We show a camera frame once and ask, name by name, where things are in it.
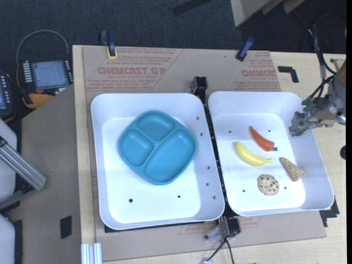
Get blue divided plate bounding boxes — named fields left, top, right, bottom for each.
left=118, top=109, right=199, bottom=186

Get thin black rod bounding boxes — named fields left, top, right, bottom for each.
left=201, top=91, right=229, bottom=220

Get beige chocolate chip biscuit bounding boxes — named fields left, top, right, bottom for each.
left=256, top=174, right=280, bottom=196

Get white plastic tray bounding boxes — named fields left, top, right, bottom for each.
left=207, top=90, right=335, bottom=217
left=90, top=92, right=226, bottom=231

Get black block with thin wires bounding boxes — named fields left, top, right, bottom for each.
left=189, top=76, right=208, bottom=96
left=203, top=217, right=243, bottom=244

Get tan waffle wedge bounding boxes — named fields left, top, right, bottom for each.
left=279, top=157, right=305, bottom=182

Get orange carrot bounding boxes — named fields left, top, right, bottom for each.
left=249, top=125, right=278, bottom=152

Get yellow banana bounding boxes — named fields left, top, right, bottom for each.
left=234, top=141, right=273, bottom=167

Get brown cardboard board red print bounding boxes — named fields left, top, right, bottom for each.
left=82, top=46, right=328, bottom=262

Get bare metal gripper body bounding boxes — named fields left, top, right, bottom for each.
left=304, top=97, right=347, bottom=129

